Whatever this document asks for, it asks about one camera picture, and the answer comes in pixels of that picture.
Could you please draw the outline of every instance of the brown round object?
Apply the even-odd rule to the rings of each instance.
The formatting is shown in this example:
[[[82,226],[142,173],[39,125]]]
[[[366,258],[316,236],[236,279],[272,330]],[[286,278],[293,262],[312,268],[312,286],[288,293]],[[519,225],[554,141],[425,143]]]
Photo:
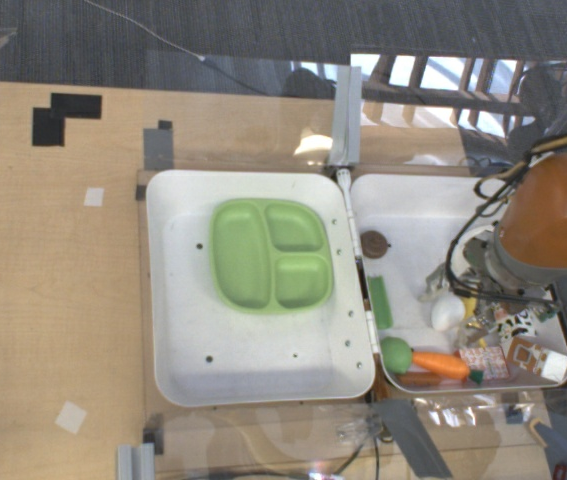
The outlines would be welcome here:
[[[361,248],[364,256],[377,259],[385,255],[388,243],[378,231],[366,231],[361,235]]]

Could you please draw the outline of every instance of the white paper square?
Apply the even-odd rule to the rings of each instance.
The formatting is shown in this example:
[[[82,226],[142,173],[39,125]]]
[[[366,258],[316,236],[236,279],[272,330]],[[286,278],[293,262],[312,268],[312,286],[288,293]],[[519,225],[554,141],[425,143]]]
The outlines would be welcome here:
[[[104,188],[88,188],[85,193],[85,201],[83,202],[83,205],[103,206],[103,194],[105,194]]]
[[[63,409],[56,418],[55,423],[63,430],[67,430],[72,434],[78,434],[83,425],[83,421],[87,416],[87,411],[81,409],[78,405],[72,402],[65,402]]]

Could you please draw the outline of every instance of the toy carrot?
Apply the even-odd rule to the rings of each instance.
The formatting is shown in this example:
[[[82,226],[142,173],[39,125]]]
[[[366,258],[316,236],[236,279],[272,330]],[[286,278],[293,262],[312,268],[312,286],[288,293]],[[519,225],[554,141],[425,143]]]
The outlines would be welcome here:
[[[439,352],[412,352],[412,362],[421,368],[448,377],[463,380],[470,375],[470,368],[456,356]]]

